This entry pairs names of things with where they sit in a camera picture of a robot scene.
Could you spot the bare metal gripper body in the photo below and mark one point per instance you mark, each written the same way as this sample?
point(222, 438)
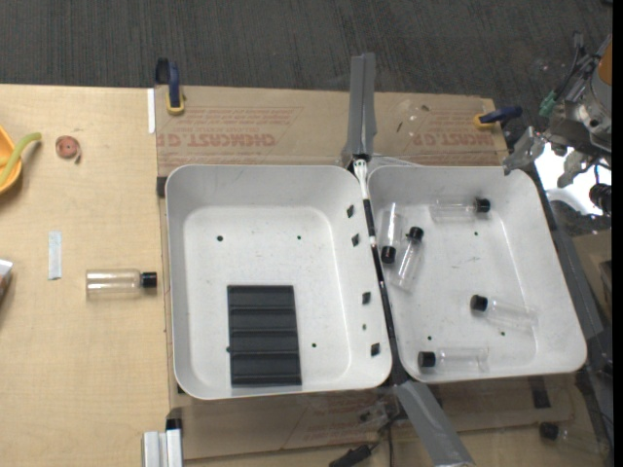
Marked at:
point(581, 129)

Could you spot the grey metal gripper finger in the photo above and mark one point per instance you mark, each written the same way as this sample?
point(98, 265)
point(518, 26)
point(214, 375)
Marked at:
point(574, 168)
point(521, 151)

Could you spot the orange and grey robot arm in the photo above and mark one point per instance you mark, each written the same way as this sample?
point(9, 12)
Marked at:
point(605, 66)

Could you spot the clear plastic bottle black cap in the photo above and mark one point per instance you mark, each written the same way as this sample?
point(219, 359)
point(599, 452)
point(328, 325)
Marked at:
point(506, 313)
point(569, 437)
point(390, 231)
point(457, 359)
point(409, 261)
point(455, 209)

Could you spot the white plastic tray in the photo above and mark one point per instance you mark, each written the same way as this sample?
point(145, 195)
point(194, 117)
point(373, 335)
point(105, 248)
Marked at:
point(467, 270)
point(263, 256)

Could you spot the thin black and white rod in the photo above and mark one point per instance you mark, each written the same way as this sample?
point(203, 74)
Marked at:
point(372, 234)

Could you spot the brown cardboard board red print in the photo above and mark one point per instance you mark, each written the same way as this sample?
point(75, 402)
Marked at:
point(272, 129)

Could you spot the black ribbed rack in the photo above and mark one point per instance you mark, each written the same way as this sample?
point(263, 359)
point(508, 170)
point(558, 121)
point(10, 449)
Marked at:
point(264, 336)

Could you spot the wide clear bottle black cap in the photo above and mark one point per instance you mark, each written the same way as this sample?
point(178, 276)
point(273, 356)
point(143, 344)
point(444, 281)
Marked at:
point(114, 282)

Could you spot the red round biscuit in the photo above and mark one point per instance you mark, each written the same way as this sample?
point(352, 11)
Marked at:
point(66, 146)

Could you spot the orange divided plate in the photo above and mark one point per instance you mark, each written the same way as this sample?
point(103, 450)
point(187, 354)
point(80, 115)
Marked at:
point(7, 173)

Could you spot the black cylinder on white bracket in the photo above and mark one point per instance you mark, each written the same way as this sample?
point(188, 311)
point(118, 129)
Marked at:
point(601, 197)

